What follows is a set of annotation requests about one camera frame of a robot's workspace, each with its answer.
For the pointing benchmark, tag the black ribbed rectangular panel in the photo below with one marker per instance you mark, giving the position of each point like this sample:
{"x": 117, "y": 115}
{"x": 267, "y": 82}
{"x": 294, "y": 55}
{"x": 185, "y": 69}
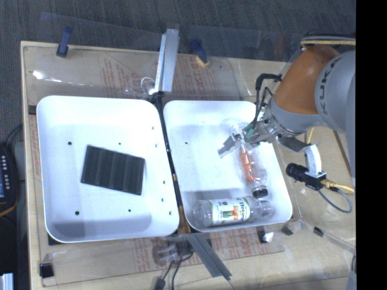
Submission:
{"x": 113, "y": 170}

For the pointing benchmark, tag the white plastic tray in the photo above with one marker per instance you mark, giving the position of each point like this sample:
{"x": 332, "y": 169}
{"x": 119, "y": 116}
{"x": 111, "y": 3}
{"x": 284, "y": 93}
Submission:
{"x": 99, "y": 116}
{"x": 202, "y": 162}

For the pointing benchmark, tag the brown cardboard board red print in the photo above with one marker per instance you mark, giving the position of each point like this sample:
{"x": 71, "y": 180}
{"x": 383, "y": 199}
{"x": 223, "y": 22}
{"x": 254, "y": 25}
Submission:
{"x": 127, "y": 71}

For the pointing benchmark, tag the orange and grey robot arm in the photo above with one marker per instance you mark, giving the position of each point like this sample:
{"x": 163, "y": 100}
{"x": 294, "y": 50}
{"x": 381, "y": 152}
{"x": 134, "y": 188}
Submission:
{"x": 305, "y": 83}

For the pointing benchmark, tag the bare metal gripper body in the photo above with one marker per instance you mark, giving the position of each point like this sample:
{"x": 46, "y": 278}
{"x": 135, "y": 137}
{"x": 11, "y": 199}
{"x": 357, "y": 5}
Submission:
{"x": 266, "y": 131}

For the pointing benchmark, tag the clear plastic bottle black cap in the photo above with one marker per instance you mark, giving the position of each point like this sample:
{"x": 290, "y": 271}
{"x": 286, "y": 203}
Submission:
{"x": 248, "y": 166}

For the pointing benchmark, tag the black cylinder on white bracket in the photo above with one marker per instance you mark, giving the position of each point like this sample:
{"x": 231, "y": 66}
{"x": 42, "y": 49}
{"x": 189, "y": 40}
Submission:
{"x": 314, "y": 178}

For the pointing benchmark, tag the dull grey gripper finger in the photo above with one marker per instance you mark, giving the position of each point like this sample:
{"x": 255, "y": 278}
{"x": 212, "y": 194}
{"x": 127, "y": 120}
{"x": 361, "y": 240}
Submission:
{"x": 234, "y": 139}
{"x": 226, "y": 150}

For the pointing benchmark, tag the clear plastic bottle green label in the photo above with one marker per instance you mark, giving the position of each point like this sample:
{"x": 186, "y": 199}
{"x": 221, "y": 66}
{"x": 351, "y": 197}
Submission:
{"x": 229, "y": 211}

